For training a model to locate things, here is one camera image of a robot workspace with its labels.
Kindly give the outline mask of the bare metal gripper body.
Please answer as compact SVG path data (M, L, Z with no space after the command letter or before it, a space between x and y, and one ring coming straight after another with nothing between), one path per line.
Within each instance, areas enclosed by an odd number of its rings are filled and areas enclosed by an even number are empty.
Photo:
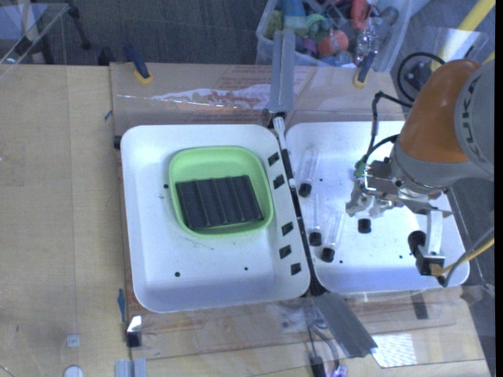
M372 197L372 203L366 209L369 212L374 198L391 200L394 208L407 207L412 212L431 212L439 210L431 203L431 199L439 197L441 192L428 190L420 185L418 192L412 190L402 174L394 176L393 170L399 170L390 160L373 161L370 165L359 161L354 169L354 189L361 189Z

